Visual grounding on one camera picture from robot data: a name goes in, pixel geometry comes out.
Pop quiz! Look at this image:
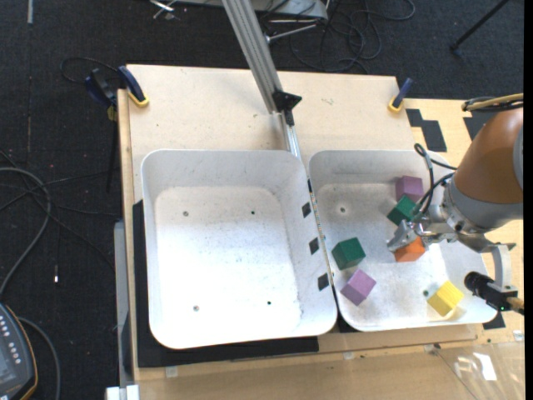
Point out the orange cube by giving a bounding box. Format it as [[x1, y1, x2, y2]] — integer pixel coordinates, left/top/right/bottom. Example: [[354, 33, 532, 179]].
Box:
[[393, 235, 427, 263]]

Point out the green cube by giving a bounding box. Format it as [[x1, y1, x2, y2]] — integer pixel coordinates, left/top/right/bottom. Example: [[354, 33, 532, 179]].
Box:
[[331, 237, 367, 272], [386, 195, 418, 227]]

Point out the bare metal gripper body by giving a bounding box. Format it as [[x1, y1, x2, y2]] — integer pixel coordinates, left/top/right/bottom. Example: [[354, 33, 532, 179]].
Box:
[[410, 203, 462, 246]]

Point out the purple cube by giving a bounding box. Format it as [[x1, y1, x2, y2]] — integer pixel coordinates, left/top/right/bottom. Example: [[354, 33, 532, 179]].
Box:
[[395, 175, 426, 203], [340, 268, 377, 308]]

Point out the white plastic tray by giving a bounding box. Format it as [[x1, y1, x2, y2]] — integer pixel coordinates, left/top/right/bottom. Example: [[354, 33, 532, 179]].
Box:
[[140, 148, 339, 351], [307, 149, 500, 333]]

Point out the pale wood board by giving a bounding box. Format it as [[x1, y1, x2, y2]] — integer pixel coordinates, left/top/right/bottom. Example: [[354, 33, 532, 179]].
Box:
[[124, 63, 480, 382]]

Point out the yellow cube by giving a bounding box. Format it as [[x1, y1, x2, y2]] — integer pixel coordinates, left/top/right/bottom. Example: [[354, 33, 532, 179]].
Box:
[[426, 280, 466, 318]]

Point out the black cylinder on white bracket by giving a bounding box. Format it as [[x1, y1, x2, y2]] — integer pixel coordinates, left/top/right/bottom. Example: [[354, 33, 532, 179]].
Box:
[[463, 240, 521, 313]]

